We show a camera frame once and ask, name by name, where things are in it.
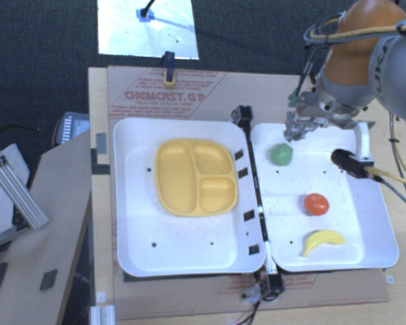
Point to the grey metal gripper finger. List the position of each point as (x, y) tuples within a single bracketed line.
[(292, 131), (306, 128)]

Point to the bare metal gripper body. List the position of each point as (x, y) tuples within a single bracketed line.
[(321, 113)]

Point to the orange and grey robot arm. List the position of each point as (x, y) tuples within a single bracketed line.
[(358, 56)]

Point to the green round toy fruit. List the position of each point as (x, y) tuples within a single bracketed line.
[(281, 154)]

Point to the thin black and white rod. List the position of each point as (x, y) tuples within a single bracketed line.
[(256, 185)]

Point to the orange-red toy tomato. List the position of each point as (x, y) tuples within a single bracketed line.
[(316, 204)]

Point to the white plastic tray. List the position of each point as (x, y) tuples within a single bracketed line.
[(345, 215), (189, 242)]

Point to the brown cardboard board red print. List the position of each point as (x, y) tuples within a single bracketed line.
[(203, 93)]

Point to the yellow banana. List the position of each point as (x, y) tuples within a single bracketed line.
[(321, 239)]

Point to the yellow divided plate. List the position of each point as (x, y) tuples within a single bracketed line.
[(176, 178)]

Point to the black cylinder on white bracket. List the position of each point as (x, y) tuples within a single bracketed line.
[(350, 162)]

